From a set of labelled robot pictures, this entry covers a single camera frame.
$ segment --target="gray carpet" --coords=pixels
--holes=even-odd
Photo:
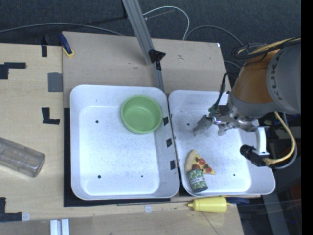
[[[178,7],[190,19],[189,31],[201,25],[214,25],[234,34],[243,43],[272,43],[301,35],[301,0],[138,1],[143,13],[161,6]],[[130,22],[119,19],[123,16],[120,0],[0,0],[0,15],[0,31],[30,24],[65,22],[134,36]],[[147,17],[151,37],[183,38],[187,19],[179,10],[161,9]],[[83,27],[41,26],[2,33],[0,42],[40,44],[42,36],[48,34],[57,45],[56,35],[62,30],[106,34]],[[231,50],[239,45],[229,34],[215,28],[198,29],[187,40],[220,43],[225,60],[230,60]]]

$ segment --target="metal bracket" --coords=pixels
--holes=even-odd
[[[149,51],[150,60],[151,60],[152,63],[156,64],[156,69],[158,71],[162,70],[160,61],[161,61],[161,59],[164,56],[165,56],[164,52],[157,51],[157,50],[154,50],[154,49]]]

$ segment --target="pizza slice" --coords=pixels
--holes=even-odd
[[[185,171],[202,169],[204,174],[215,175],[216,172],[206,163],[196,150],[189,152],[186,162]]]

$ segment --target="black mat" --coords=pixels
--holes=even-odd
[[[82,200],[72,191],[70,183],[70,110],[64,108],[64,207],[97,206],[110,204],[169,202],[170,198],[162,199],[118,199],[118,200]]]

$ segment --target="plastic container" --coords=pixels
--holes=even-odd
[[[225,213],[227,211],[227,202],[225,197],[210,197],[195,199],[188,204],[198,212]]]
[[[0,138],[0,165],[30,177],[36,177],[45,161],[41,152]]]
[[[159,127],[130,131],[122,105],[146,96],[161,107]],[[78,85],[70,93],[71,188],[83,200],[171,198],[179,172],[166,94],[156,87]]]
[[[195,149],[216,172],[216,175],[204,175],[208,189],[196,193],[192,191],[187,173],[182,173],[183,187],[190,195],[202,198],[272,193],[275,189],[273,170],[267,166],[255,166],[240,154],[242,145],[258,147],[258,140],[266,140],[265,132],[257,137],[254,132],[232,129],[219,136],[218,126],[212,125],[194,136],[193,128],[218,97],[219,92],[191,90],[176,90],[169,95],[171,124],[180,167],[184,168],[190,150]],[[224,93],[220,104],[226,105],[227,99],[228,95]]]

